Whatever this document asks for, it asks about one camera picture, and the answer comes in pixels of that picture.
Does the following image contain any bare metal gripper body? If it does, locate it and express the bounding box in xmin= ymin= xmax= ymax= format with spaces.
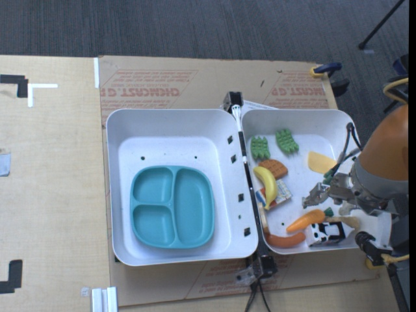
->
xmin=328 ymin=172 xmax=363 ymax=208

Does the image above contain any white plastic tray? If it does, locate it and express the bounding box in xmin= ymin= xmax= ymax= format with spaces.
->
xmin=240 ymin=108 xmax=393 ymax=255
xmin=105 ymin=108 xmax=259 ymax=267

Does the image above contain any orange carrot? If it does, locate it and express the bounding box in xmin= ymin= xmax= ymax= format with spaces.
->
xmin=285 ymin=207 xmax=335 ymax=234

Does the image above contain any yellow cheese slice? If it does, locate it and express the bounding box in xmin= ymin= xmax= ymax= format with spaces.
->
xmin=307 ymin=151 xmax=338 ymax=175

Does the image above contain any small white printed carton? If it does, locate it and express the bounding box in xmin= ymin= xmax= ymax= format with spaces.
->
xmin=255 ymin=179 xmax=293 ymax=209

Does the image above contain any black and white cow carton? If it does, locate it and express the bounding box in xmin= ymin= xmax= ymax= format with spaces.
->
xmin=308 ymin=221 xmax=346 ymax=248

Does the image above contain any yellow banana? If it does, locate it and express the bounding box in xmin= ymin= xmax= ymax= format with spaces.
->
xmin=253 ymin=166 xmax=279 ymax=211

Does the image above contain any orange sausage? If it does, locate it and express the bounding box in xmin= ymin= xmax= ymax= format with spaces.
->
xmin=264 ymin=231 xmax=307 ymax=249

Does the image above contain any brown waffle biscuit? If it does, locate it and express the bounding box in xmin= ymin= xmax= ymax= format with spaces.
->
xmin=258 ymin=159 xmax=289 ymax=180

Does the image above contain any tan wooden round piece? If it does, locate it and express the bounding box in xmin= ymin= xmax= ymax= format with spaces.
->
xmin=258 ymin=203 xmax=271 ymax=234

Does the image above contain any green waffle piece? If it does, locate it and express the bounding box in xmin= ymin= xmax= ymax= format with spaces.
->
xmin=275 ymin=128 xmax=300 ymax=156
xmin=250 ymin=136 xmax=271 ymax=161

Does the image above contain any thin black and white rod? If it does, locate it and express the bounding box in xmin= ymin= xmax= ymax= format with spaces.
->
xmin=232 ymin=104 xmax=262 ymax=260

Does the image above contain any white paper sheet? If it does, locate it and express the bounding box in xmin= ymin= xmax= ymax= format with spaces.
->
xmin=242 ymin=99 xmax=280 ymax=111

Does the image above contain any teal divided plate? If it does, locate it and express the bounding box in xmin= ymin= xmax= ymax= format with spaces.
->
xmin=129 ymin=165 xmax=216 ymax=250

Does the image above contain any brown cardboard board red print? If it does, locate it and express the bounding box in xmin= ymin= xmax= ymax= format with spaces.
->
xmin=98 ymin=55 xmax=381 ymax=307

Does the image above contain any black cylinder on white bracket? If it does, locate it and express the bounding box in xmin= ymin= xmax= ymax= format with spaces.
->
xmin=354 ymin=211 xmax=393 ymax=267

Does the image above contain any black block with thin wires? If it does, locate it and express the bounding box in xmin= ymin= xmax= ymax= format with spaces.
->
xmin=223 ymin=91 xmax=244 ymax=112
xmin=249 ymin=254 xmax=279 ymax=280

